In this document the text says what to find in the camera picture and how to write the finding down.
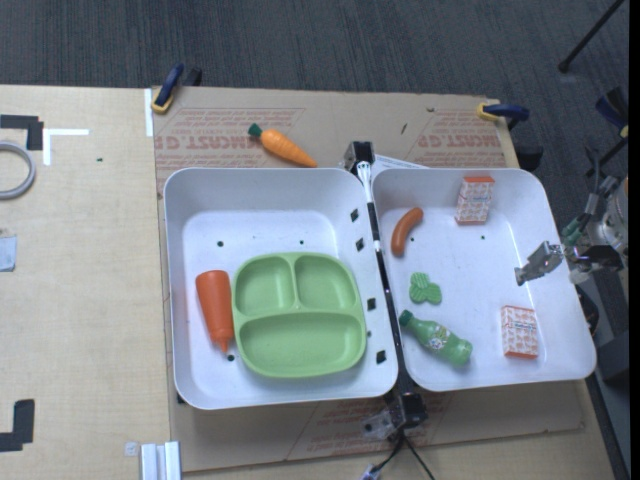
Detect black cylinder on white bracket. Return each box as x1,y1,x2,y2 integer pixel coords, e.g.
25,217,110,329
568,267,600,333

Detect orange toy carrot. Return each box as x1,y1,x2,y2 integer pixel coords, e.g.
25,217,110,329
247,122,319,169

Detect white paper sheet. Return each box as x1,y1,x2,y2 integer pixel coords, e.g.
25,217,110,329
372,153,431,171

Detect orange toy sausage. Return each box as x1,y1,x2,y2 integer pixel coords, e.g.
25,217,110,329
390,206,425,258

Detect black block with wires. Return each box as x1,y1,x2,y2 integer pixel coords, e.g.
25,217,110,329
363,391,430,442
343,140,376,172

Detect green plastic bottle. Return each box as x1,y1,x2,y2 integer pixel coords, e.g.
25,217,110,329
398,309,474,368

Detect orange squeeze bottle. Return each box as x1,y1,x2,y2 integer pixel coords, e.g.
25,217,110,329
194,269,236,355

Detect thin black and white rod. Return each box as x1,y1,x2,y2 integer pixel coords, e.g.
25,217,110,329
358,162,412,397

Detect orange and white carton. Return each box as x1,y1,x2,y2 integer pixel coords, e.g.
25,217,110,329
500,304,541,360
454,175,496,226

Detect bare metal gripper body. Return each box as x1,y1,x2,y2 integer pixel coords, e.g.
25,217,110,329
563,201,630,274

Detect green divided plate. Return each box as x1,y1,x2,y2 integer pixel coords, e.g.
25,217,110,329
231,251,369,380

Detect grey tape roll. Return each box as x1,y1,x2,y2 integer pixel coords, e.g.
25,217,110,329
0,140,38,201

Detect green toy broccoli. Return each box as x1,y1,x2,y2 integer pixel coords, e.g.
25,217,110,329
408,271,444,306

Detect white plastic tray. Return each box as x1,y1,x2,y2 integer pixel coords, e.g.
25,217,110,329
371,166,598,393
162,166,400,411

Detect brown cardboard board red print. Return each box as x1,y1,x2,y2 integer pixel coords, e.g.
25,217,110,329
151,86,586,474

